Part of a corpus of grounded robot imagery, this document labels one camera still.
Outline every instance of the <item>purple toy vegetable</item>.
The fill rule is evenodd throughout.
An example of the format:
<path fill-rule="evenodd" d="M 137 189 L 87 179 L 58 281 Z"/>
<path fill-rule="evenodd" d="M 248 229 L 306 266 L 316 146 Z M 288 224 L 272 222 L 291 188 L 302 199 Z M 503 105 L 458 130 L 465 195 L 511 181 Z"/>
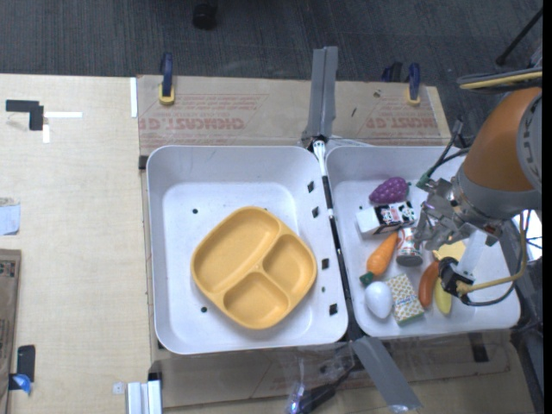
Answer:
<path fill-rule="evenodd" d="M 400 203 L 406 199 L 408 194 L 408 183 L 400 177 L 389 178 L 378 185 L 370 193 L 369 199 L 376 204 Z"/>

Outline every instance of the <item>wooden table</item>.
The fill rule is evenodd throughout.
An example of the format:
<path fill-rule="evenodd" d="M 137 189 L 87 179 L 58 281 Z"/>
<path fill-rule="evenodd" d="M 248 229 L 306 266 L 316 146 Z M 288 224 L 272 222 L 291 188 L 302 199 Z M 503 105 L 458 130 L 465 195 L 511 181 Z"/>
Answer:
<path fill-rule="evenodd" d="M 0 109 L 0 196 L 21 203 L 15 348 L 36 346 L 30 396 L 10 393 L 13 413 L 124 413 L 114 385 L 145 381 L 151 365 L 137 118 L 130 78 L 0 75 L 4 99 L 39 101 L 50 141 L 28 114 Z M 503 373 L 413 384 L 420 412 L 528 412 L 517 355 Z M 15 357 L 12 370 L 15 371 Z M 281 398 L 191 406 L 177 412 L 282 412 Z M 347 390 L 320 413 L 388 412 L 375 388 Z"/>

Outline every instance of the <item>orange carrot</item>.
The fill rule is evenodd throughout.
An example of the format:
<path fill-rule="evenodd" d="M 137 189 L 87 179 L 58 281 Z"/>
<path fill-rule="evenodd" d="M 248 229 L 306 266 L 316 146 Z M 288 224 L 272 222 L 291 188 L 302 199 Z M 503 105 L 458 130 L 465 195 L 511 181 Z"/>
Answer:
<path fill-rule="evenodd" d="M 437 278 L 439 277 L 439 261 L 434 260 L 431 262 L 425 270 L 423 270 L 422 278 L 420 279 L 420 286 L 417 290 L 417 296 L 420 300 L 420 304 L 424 308 L 428 308 L 431 305 L 431 299 L 433 298 L 433 289 Z"/>
<path fill-rule="evenodd" d="M 397 247 L 398 232 L 392 232 L 373 252 L 366 261 L 367 272 L 361 276 L 364 285 L 370 285 L 374 276 L 383 274 L 391 263 L 395 247 Z"/>

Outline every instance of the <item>yellow banana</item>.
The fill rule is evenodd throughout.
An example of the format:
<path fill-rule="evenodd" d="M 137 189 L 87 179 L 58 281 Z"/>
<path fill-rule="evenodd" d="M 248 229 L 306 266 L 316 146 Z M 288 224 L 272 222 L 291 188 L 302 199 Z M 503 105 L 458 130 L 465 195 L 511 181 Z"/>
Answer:
<path fill-rule="evenodd" d="M 450 314 L 450 309 L 452 308 L 452 296 L 442 289 L 440 280 L 436 280 L 433 290 L 435 303 L 439 311 L 444 315 Z"/>

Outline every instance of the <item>white ball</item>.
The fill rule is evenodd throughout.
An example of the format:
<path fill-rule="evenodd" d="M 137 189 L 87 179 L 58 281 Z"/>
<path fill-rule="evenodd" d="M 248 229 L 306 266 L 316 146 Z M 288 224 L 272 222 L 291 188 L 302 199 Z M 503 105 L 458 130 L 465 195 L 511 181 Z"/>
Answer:
<path fill-rule="evenodd" d="M 366 307 L 380 319 L 385 319 L 393 308 L 391 288 L 385 282 L 376 281 L 364 291 Z"/>

